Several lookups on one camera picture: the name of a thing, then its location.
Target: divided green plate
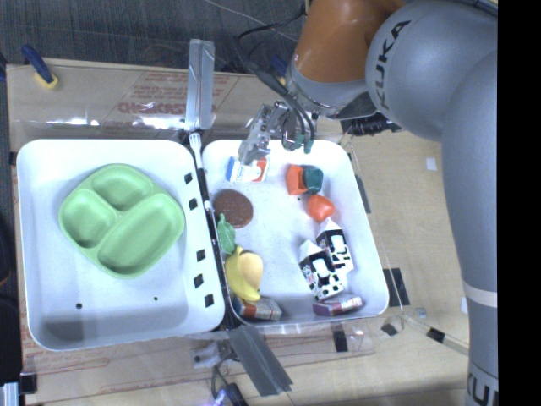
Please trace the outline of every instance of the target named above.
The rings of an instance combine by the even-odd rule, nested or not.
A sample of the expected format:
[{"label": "divided green plate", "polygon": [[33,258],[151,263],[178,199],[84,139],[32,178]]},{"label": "divided green plate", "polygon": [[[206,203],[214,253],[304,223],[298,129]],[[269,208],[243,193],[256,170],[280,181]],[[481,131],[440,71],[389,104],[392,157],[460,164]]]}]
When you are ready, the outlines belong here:
[{"label": "divided green plate", "polygon": [[63,201],[58,221],[79,251],[122,278],[154,266],[186,224],[178,202],[128,164],[110,164],[91,174]]}]

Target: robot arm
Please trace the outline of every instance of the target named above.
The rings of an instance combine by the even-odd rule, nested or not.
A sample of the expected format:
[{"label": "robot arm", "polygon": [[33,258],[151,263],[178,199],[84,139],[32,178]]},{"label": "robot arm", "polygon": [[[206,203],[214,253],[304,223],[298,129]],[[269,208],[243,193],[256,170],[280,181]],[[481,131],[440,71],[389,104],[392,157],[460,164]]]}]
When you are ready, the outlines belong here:
[{"label": "robot arm", "polygon": [[495,405],[499,395],[497,13],[491,0],[313,0],[280,87],[293,101],[272,134],[261,137],[261,120],[239,152],[242,158],[257,142],[265,146],[292,121],[292,107],[311,118],[339,118],[365,92],[390,121],[441,142],[470,322],[467,405]]}]

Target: white band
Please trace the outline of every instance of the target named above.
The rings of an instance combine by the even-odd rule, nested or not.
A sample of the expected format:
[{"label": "white band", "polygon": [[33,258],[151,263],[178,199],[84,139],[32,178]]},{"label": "white band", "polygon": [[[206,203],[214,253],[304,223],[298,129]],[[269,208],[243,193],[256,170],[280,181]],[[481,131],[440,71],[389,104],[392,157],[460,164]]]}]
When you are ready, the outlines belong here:
[{"label": "white band", "polygon": [[487,307],[498,308],[498,292],[489,292],[488,290],[481,290],[470,286],[464,280],[462,280],[462,288],[466,297],[478,304],[485,305]]}]

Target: red tomato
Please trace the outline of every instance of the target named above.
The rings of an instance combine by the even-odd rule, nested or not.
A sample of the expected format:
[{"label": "red tomato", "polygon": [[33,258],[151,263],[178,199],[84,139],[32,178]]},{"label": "red tomato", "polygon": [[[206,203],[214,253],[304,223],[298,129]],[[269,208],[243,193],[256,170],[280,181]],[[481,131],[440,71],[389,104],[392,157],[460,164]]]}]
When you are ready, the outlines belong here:
[{"label": "red tomato", "polygon": [[323,195],[314,194],[308,199],[308,214],[317,222],[323,222],[335,213],[335,206]]}]

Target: brown round object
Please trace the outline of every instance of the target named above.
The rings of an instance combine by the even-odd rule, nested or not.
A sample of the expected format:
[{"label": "brown round object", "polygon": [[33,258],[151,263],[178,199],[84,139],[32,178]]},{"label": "brown round object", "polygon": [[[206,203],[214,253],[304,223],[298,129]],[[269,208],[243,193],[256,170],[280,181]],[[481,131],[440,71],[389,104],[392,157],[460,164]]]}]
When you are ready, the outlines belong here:
[{"label": "brown round object", "polygon": [[243,228],[254,217],[254,207],[246,195],[234,189],[223,189],[214,198],[214,212],[223,213],[226,221],[234,228]]}]

